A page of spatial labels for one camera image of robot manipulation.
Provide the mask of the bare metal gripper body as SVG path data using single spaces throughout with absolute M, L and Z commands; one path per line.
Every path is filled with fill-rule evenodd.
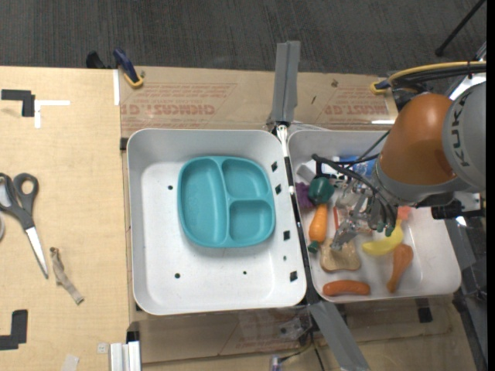
M 384 231 L 386 207 L 384 201 L 371 187 L 360 183 L 350 183 L 339 198 L 339 206 L 346 211 L 344 226 L 348 231 Z

